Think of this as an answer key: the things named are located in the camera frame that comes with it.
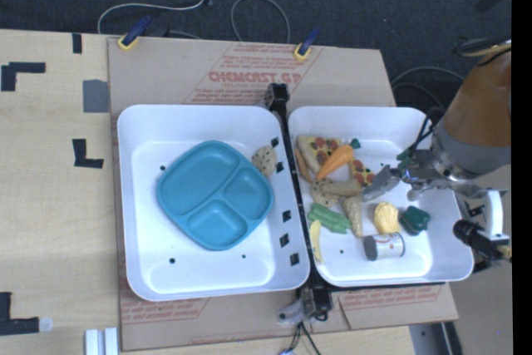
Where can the blue divided plate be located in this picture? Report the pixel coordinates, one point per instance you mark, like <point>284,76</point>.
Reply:
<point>208,191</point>

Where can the tan bread slice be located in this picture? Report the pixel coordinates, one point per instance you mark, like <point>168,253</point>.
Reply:
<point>343,188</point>

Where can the tan chocolate chip biscuit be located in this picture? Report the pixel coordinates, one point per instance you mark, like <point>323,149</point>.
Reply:
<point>265,160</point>
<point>322,195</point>

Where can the green pepper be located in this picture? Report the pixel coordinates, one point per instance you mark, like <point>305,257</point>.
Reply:
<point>415,220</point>

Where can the white plastic tray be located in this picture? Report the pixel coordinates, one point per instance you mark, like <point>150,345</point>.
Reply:
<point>399,266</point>
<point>166,274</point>

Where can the small pizza slice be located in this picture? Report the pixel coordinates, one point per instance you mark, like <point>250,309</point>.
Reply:
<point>361,174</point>

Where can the orange carrot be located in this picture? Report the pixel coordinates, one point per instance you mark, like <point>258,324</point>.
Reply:
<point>336,162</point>

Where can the large pizza slice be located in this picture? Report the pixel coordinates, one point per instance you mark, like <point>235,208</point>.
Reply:
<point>313,149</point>

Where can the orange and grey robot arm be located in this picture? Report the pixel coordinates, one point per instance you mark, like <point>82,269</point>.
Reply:
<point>480,112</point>

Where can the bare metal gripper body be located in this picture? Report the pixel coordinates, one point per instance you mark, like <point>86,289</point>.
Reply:
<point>428,167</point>

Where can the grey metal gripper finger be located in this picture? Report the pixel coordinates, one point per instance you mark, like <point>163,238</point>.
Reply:
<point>419,190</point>
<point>380,183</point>

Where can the green beans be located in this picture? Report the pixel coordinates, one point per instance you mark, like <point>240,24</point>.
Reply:
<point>328,218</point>

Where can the black cylinder on white bracket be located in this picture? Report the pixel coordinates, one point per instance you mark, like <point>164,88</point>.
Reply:
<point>478,237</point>

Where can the thin black rod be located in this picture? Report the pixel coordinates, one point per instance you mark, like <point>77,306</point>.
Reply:
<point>296,178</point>

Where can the yellow banana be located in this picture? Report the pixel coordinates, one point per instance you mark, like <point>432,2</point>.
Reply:
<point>316,239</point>

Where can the small white can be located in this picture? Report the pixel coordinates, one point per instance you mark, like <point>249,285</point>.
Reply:
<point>388,246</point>

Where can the brown cardboard board red print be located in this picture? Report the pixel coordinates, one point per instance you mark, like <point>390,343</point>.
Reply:
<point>187,70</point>

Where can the tan cone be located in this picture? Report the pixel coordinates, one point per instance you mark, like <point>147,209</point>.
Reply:
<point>354,214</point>

